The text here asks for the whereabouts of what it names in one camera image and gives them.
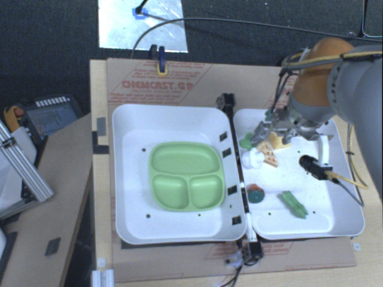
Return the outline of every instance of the dark background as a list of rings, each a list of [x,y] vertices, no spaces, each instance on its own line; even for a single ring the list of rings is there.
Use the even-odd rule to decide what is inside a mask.
[[[348,36],[359,34],[363,0],[181,0],[184,17],[271,23]],[[382,35],[382,0],[369,0],[365,30]],[[189,53],[169,60],[278,65],[323,36],[233,23],[186,22]],[[353,45],[374,44],[349,39]],[[129,57],[98,44],[98,0],[0,0],[0,110],[20,100],[72,94],[90,112],[89,60]],[[135,58],[147,58],[147,51]],[[90,202],[66,286],[86,286],[91,271]]]

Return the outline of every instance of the green plate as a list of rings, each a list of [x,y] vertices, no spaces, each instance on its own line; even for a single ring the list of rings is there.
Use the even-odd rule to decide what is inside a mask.
[[[149,159],[150,187],[167,210],[192,212],[219,206],[225,193],[222,162],[209,145],[166,142],[153,148]]]

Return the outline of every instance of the wooden surface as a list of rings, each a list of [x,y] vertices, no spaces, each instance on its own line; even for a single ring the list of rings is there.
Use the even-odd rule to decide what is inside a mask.
[[[90,188],[90,115],[50,136],[38,171],[52,198],[20,214],[5,233],[17,232],[1,286],[63,286]],[[57,253],[45,256],[60,237]]]
[[[107,94],[106,77],[107,62],[103,60],[92,60],[91,91],[92,91],[92,130],[96,130],[97,118],[107,116]],[[339,118],[335,118],[342,143],[346,142],[346,124]],[[107,144],[108,137],[99,138],[100,142]],[[363,209],[366,226],[364,231],[352,240],[361,247],[355,251],[357,261],[356,267],[328,268],[320,270],[285,271],[279,273],[243,274],[239,276],[236,286],[381,286],[383,281],[383,223],[382,203],[379,199],[372,180],[367,173],[363,159],[354,144],[355,164],[364,180],[371,184],[369,190],[362,192],[365,202]],[[96,155],[94,157],[94,194],[95,194],[95,229],[96,229],[96,257],[105,258],[106,267],[98,267],[99,270],[111,268],[112,250],[110,233],[110,175],[107,155]],[[161,287],[161,286],[183,286],[183,287],[208,287],[220,286],[231,277],[211,276],[192,279],[153,280],[146,282],[116,283],[116,287]]]

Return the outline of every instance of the white tray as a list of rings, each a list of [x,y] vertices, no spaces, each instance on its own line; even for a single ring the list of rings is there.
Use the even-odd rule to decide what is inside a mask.
[[[253,133],[255,127],[265,118],[265,110],[243,109],[234,117],[237,139]],[[329,140],[329,162],[333,171],[350,178],[344,151],[335,123],[331,120],[318,132],[334,135]],[[246,151],[240,148],[241,155]],[[262,237],[271,240],[301,239],[313,237],[355,236],[364,228],[361,207],[340,186],[329,181],[318,181],[307,175],[299,165],[302,155],[315,158],[318,144],[302,137],[293,138],[291,148],[275,150],[279,166],[262,163],[259,169],[243,169],[246,185],[255,183],[265,191],[265,199],[260,203],[249,203],[251,223]],[[344,182],[356,195],[355,188]],[[306,219],[295,217],[278,197],[290,190],[307,209]]]
[[[223,133],[227,138],[221,141]],[[224,113],[215,108],[122,105],[113,113],[113,139],[116,226],[125,242],[210,242],[243,236],[244,207],[230,124]],[[219,153],[226,183],[219,207],[171,212],[156,203],[149,183],[149,155],[157,144],[172,141],[207,144]],[[229,148],[231,155],[223,158],[223,151]],[[237,192],[229,195],[227,189],[233,186]],[[241,222],[233,224],[238,217]]]

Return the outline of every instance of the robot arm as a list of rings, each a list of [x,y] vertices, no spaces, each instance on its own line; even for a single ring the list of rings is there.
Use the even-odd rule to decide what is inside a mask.
[[[282,66],[302,70],[288,105],[268,111],[251,138],[252,144],[257,145],[271,131],[283,136],[285,144],[297,135],[317,140],[317,129],[338,114],[354,125],[364,161],[382,199],[382,46],[354,48],[341,39],[326,38],[304,52],[299,63]]]

